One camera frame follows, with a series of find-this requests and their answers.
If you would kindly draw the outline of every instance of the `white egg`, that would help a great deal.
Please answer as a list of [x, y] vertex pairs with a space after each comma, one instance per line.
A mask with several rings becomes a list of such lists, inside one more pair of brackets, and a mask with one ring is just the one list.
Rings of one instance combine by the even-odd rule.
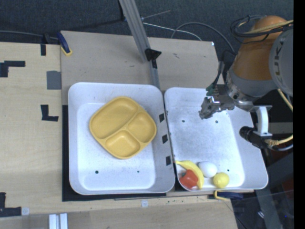
[[212, 162], [209, 161], [199, 162], [198, 166], [205, 177], [213, 177], [217, 173], [217, 166]]

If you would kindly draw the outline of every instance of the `toy banana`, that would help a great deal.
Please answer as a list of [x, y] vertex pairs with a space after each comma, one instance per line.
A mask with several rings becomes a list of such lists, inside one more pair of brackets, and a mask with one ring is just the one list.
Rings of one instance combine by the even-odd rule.
[[195, 175], [198, 177], [198, 181], [197, 181], [198, 188], [202, 189], [204, 177], [203, 177], [203, 173], [202, 173], [201, 169], [190, 160], [175, 161], [175, 162], [176, 162], [176, 164], [182, 166], [184, 169], [192, 170], [195, 173]]

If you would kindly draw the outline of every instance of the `white tray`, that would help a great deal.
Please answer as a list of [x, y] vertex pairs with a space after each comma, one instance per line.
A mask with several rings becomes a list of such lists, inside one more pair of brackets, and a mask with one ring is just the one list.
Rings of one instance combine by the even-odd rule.
[[[135, 100], [157, 125], [153, 141], [136, 156], [124, 160], [109, 154], [89, 130], [91, 116], [118, 96]], [[68, 109], [69, 177], [71, 187], [77, 193], [165, 193], [173, 188], [171, 146], [163, 95], [158, 88], [137, 84], [76, 83], [69, 89]]]
[[[170, 88], [165, 92], [174, 160], [191, 160], [196, 164], [213, 162], [218, 172], [230, 177], [229, 185], [221, 190], [263, 189], [268, 183], [268, 174], [261, 150], [239, 135], [241, 127], [253, 126], [250, 114], [236, 107], [202, 120], [198, 111], [204, 97], [205, 89]], [[185, 170], [180, 165], [176, 169], [179, 178]], [[218, 189], [212, 178], [204, 178], [202, 191], [211, 190]]]

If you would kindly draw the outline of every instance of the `wooden table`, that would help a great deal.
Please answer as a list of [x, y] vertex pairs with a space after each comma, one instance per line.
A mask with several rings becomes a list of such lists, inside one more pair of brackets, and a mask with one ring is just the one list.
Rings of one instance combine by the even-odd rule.
[[[5, 206], [29, 208], [30, 215], [69, 213], [71, 228], [237, 228], [230, 201], [203, 193], [173, 189], [159, 198], [62, 202], [61, 111], [69, 86], [79, 81], [150, 84], [148, 64], [141, 62], [133, 37], [62, 34], [73, 50], [70, 57], [59, 45], [47, 44], [42, 55], [44, 45], [0, 43], [0, 63], [25, 61], [25, 67], [9, 67], [8, 77], [0, 77], [0, 192], [7, 193]], [[149, 41], [162, 51], [157, 63], [163, 92], [173, 86], [205, 88], [214, 80], [218, 60], [211, 42]], [[47, 72], [61, 73], [62, 90], [50, 89]], [[43, 104], [58, 121], [41, 120]], [[147, 208], [141, 207], [143, 199]], [[0, 227], [14, 223], [23, 228], [24, 220], [1, 218]]]

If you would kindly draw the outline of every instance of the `yellow lemon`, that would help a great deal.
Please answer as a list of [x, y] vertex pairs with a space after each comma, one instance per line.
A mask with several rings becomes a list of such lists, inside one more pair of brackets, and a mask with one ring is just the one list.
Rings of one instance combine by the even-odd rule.
[[226, 187], [229, 184], [229, 181], [230, 181], [229, 176], [224, 172], [217, 173], [213, 177], [213, 183], [218, 188]]

